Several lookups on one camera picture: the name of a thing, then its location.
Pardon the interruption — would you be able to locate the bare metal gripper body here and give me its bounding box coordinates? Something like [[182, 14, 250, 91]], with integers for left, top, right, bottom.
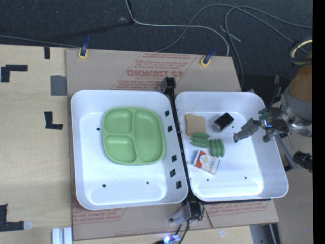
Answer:
[[259, 107, 313, 143]]

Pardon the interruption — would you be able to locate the black can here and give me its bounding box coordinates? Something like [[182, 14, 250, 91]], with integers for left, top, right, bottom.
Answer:
[[211, 112, 235, 133]]

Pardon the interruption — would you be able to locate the green pea pod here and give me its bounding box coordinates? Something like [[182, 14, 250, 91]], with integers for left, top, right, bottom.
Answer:
[[189, 132, 211, 148], [208, 138, 225, 158]]

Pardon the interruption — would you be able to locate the white plastic tray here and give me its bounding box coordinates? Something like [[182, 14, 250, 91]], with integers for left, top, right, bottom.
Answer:
[[175, 90, 289, 203], [70, 89, 189, 211]]

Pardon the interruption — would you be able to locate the white and orange carton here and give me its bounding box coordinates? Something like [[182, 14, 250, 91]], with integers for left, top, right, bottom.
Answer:
[[191, 149, 221, 176]]

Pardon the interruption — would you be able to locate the tan bread slice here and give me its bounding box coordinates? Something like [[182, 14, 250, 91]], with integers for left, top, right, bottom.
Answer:
[[184, 113, 207, 137]]

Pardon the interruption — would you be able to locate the thin black rod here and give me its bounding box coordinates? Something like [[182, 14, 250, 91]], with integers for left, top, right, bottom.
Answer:
[[168, 89, 195, 205]]

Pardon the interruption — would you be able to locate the green divided plate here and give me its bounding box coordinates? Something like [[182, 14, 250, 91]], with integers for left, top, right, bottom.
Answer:
[[102, 106, 166, 166]]

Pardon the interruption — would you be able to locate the brown cardboard board, red print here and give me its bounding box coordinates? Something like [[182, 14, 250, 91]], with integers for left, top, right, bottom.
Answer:
[[64, 48, 280, 241]]

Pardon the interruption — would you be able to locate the black cylinder on white bracket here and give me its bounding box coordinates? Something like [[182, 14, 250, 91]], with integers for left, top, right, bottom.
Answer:
[[275, 133, 313, 174]]

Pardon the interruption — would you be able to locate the black block with wires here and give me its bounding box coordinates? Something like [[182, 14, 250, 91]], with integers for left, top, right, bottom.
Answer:
[[187, 201, 204, 219], [158, 77, 177, 95]]

